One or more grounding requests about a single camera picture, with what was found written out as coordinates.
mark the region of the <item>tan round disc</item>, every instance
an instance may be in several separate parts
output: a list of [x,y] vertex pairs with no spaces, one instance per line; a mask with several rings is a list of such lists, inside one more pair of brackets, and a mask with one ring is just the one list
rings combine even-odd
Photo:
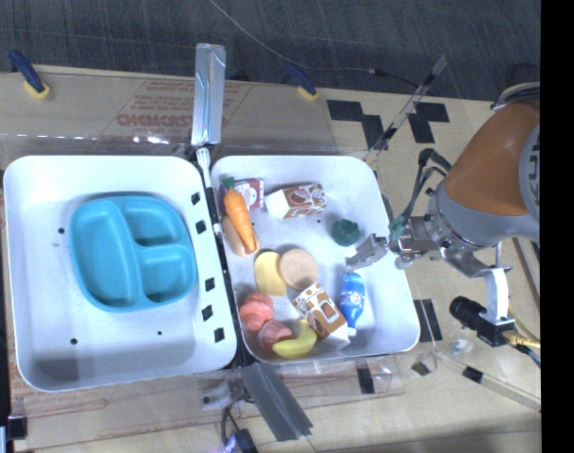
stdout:
[[318,279],[318,265],[307,251],[293,248],[280,256],[279,273],[289,287],[303,291]]

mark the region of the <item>wooden surface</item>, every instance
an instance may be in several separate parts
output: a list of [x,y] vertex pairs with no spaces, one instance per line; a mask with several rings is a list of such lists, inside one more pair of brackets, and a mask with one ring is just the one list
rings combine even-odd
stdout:
[[[61,73],[48,70],[52,74],[66,74],[66,70]],[[290,126],[297,127],[296,131],[302,131],[303,126],[308,130],[320,129],[323,133],[320,141],[311,142],[310,148],[314,148],[314,143],[322,143],[320,149],[329,140],[336,152],[361,159],[366,156],[362,125],[332,121],[326,108],[327,100],[361,103],[365,114],[378,115],[387,127],[408,99],[406,95],[322,89],[320,99],[310,103],[298,97],[293,87],[231,83],[230,88],[234,90],[232,96],[242,98],[233,108],[228,103],[228,109],[234,110],[234,129],[248,127],[255,136],[256,123],[261,123],[267,132],[276,111],[281,120],[277,126],[281,129]],[[261,108],[255,105],[257,99],[247,101],[248,96],[256,94],[266,96]],[[4,93],[0,92],[0,102],[3,97]],[[486,102],[435,97],[426,101],[444,104],[449,117],[447,123],[430,123],[435,143],[417,143],[409,124],[405,123],[390,141],[389,149],[370,164],[378,172],[380,186],[395,214],[400,213],[410,199],[419,151],[431,145],[453,162],[491,113],[490,103]],[[247,114],[240,115],[239,109],[243,110],[244,106],[248,107]],[[290,125],[289,116],[301,119],[294,117],[296,125]],[[34,118],[31,124],[36,128],[38,119]],[[17,125],[12,118],[0,112],[2,167],[29,153],[29,146],[21,147],[25,141],[18,142],[16,137],[8,135],[13,126]],[[225,133],[227,139],[230,132],[238,131],[231,131],[229,127]],[[272,142],[275,138],[272,136],[269,140]],[[37,140],[33,142],[38,146],[42,144]],[[416,213],[423,211],[426,200],[425,195],[420,196]],[[507,275],[512,309],[524,326],[538,336],[538,264],[533,263],[529,268],[525,254],[514,241],[506,241],[502,248],[503,264],[514,267]],[[483,257],[490,261],[494,259],[492,254],[493,251],[487,250]],[[485,304],[483,281],[466,278],[444,262],[428,260],[419,260],[407,269],[406,275],[413,299],[431,301],[442,340],[420,343],[413,350],[390,358],[369,359],[375,394],[360,392],[356,370],[350,366],[344,366],[334,376],[287,374],[286,383],[313,423],[312,434],[297,441],[277,442],[256,406],[239,403],[233,411],[236,421],[240,428],[250,430],[259,451],[531,453],[542,450],[538,412],[540,369],[529,357],[509,346],[491,348],[481,342],[448,313],[448,305],[457,295]],[[7,298],[8,325],[11,326],[8,287]],[[15,442],[16,451],[222,451],[221,412],[202,411],[198,392],[205,382],[202,378],[179,377],[45,394],[30,388],[20,377],[12,327],[8,328],[8,334],[13,409],[17,414],[26,411],[28,417],[28,436]],[[420,363],[426,366],[423,375],[418,372]],[[485,382],[478,384],[464,377],[462,372],[467,366],[484,372]]]

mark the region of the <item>white object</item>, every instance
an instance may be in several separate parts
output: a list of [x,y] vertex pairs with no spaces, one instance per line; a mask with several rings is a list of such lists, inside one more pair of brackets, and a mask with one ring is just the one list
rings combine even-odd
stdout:
[[[16,357],[34,388],[56,392],[168,378],[232,360],[236,334],[227,290],[203,184],[191,163],[28,156],[6,170],[4,193]],[[70,218],[86,201],[118,193],[158,197],[184,219],[198,269],[185,297],[155,309],[107,312],[81,292],[69,250]]]
[[[250,217],[263,249],[284,253],[301,248],[314,257],[318,263],[317,280],[336,304],[346,272],[345,257],[353,256],[359,243],[350,247],[336,244],[330,236],[335,220],[347,216],[356,222],[362,233],[361,240],[371,233],[389,235],[389,220],[378,181],[371,168],[360,159],[349,156],[226,157],[211,167],[211,184],[216,191],[226,176],[233,176],[235,180],[263,176],[269,193],[298,183],[323,185],[327,206],[320,213],[283,220],[261,209],[252,210]],[[226,250],[230,278],[240,303],[240,299],[256,290],[254,257],[238,257],[228,244]],[[363,314],[357,321],[357,335],[351,338],[350,345],[338,349],[321,341],[310,356],[290,362],[384,355],[411,349],[419,339],[419,320],[405,273],[396,268],[395,262],[396,256],[388,254],[359,271],[367,297]],[[275,319],[296,328],[300,316],[289,294],[272,299]],[[258,360],[285,361],[264,351],[255,332],[244,330],[243,334],[249,351]]]

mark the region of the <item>brown cylinder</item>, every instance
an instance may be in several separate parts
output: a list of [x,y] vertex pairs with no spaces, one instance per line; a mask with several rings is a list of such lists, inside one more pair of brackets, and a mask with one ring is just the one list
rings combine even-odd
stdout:
[[540,105],[514,102],[497,110],[478,130],[457,159],[445,190],[472,210],[496,215],[528,214],[519,187],[522,148],[539,124]]

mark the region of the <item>yellow clamp tip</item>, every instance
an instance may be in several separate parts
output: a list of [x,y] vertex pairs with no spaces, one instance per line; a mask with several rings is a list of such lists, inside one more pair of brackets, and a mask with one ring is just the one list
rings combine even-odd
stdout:
[[308,99],[309,101],[315,101],[316,99],[318,99],[318,92],[315,92],[314,94],[310,94],[303,87],[298,87],[297,92],[299,92],[299,95]]
[[29,93],[36,99],[45,99],[50,93],[50,86],[48,86],[45,82],[42,82],[42,84],[43,91],[37,92],[26,80],[23,81],[23,86],[25,86],[25,89],[27,89]]

